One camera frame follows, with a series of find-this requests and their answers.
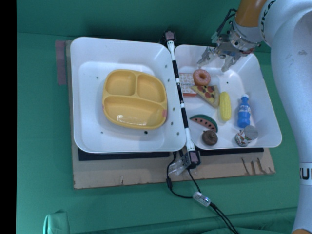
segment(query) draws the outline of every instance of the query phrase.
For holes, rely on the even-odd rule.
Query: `pink donut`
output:
[[[210,77],[210,74],[206,70],[197,69],[193,73],[193,79],[194,79],[195,85],[205,86],[209,84],[211,77]]]

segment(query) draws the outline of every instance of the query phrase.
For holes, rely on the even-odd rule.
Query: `blue bottle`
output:
[[[241,104],[238,108],[238,121],[237,124],[240,128],[245,128],[246,126],[250,125],[250,105],[248,104],[248,95],[243,94],[241,97]]]

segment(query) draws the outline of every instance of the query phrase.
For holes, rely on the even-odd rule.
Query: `watermelon slice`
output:
[[[190,117],[190,120],[207,127],[208,129],[218,132],[218,125],[216,124],[215,120],[207,115],[194,115]]]

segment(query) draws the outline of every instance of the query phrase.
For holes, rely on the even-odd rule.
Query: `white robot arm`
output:
[[[276,87],[295,136],[300,197],[293,234],[312,233],[312,0],[242,0],[226,34],[198,61],[225,59],[225,72],[262,41],[271,47]]]

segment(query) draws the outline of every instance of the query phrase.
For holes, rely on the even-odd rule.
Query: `can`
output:
[[[239,146],[246,147],[252,140],[258,138],[258,130],[248,125],[244,130],[235,135],[235,141]]]

